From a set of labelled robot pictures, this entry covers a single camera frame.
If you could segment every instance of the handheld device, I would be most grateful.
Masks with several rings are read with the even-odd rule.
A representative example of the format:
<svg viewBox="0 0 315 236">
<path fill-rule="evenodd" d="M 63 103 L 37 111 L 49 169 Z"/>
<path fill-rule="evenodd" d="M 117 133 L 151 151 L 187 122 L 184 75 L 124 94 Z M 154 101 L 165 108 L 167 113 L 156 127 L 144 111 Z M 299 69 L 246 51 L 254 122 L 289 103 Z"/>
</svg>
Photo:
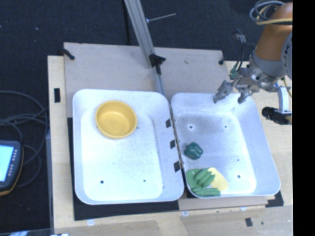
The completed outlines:
<svg viewBox="0 0 315 236">
<path fill-rule="evenodd" d="M 23 164 L 23 148 L 18 141 L 0 140 L 0 196 L 15 187 Z"/>
</svg>

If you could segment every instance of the screen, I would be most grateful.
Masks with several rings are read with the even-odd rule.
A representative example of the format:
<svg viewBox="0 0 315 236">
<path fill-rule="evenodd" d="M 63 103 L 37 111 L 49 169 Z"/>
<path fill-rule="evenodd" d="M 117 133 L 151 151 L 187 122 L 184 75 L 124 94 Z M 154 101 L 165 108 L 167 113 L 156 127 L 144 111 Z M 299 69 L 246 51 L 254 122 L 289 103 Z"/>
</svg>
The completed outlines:
<svg viewBox="0 0 315 236">
<path fill-rule="evenodd" d="M 0 181 L 5 181 L 13 154 L 13 146 L 0 145 Z"/>
</svg>

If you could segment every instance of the aluminum profile beam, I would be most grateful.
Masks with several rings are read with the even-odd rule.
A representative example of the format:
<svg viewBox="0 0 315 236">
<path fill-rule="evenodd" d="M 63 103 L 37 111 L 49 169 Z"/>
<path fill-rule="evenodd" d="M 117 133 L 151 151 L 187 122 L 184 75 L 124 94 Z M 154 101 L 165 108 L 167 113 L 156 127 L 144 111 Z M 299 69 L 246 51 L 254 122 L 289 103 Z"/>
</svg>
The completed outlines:
<svg viewBox="0 0 315 236">
<path fill-rule="evenodd" d="M 144 16 L 144 12 L 142 9 L 141 1 L 140 0 L 124 0 L 135 35 L 138 40 L 138 44 L 141 48 L 145 59 L 147 60 L 148 66 L 152 67 L 150 62 L 150 55 L 155 54 L 154 46 L 152 43 L 151 35 L 148 28 L 147 20 Z M 161 76 L 154 71 L 154 79 L 156 90 L 164 94 L 164 88 L 161 80 Z"/>
</svg>

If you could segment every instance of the yellow object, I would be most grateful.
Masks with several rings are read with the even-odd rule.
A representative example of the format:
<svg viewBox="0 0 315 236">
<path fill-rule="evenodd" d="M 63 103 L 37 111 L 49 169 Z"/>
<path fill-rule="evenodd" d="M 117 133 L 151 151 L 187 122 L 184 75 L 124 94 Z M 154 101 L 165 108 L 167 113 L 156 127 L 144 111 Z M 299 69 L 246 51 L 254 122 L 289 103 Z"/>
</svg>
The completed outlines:
<svg viewBox="0 0 315 236">
<path fill-rule="evenodd" d="M 95 114 L 99 131 L 112 139 L 124 138 L 137 127 L 137 115 L 122 101 L 112 100 L 101 104 Z"/>
<path fill-rule="evenodd" d="M 217 188 L 219 191 L 224 191 L 228 188 L 228 182 L 216 168 L 209 168 L 208 172 L 212 172 L 213 175 L 216 175 L 215 179 L 211 183 L 213 188 Z"/>
</svg>

